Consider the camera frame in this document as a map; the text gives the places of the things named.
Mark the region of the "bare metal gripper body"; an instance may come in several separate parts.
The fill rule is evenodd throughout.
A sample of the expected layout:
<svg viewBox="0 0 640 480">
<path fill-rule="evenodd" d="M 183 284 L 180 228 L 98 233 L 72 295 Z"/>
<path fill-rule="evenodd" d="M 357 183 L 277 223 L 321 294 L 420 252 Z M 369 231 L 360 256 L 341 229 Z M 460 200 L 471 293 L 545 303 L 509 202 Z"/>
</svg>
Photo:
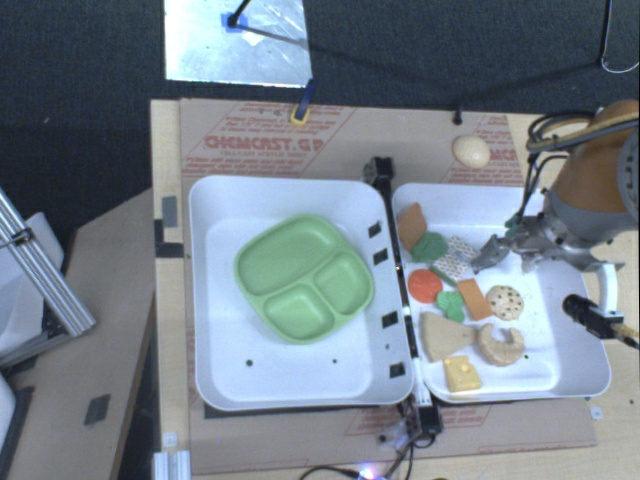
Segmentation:
<svg viewBox="0 0 640 480">
<path fill-rule="evenodd" d="M 526 250 L 548 250 L 549 257 L 544 261 L 561 261 L 580 272 L 595 272 L 603 265 L 612 265 L 620 271 L 622 261 L 597 259 L 591 249 L 596 242 L 583 239 L 573 233 L 553 214 L 538 214 L 524 217 L 519 224 L 511 245 L 511 250 L 521 257 Z"/>
</svg>

